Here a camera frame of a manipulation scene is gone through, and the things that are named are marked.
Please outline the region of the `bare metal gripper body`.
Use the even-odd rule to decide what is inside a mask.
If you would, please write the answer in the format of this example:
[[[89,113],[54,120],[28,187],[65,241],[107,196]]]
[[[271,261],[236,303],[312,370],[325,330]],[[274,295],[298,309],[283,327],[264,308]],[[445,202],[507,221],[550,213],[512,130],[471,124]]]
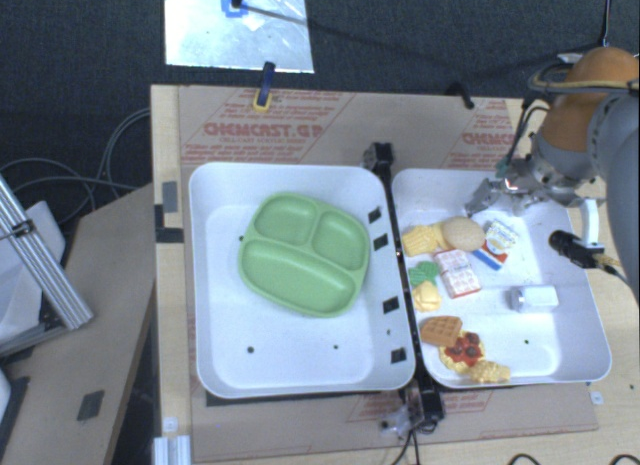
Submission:
[[[553,177],[553,167],[544,159],[526,156],[524,159],[503,158],[496,167],[496,177],[501,182],[502,194],[535,193],[539,202],[551,199],[548,187]]]

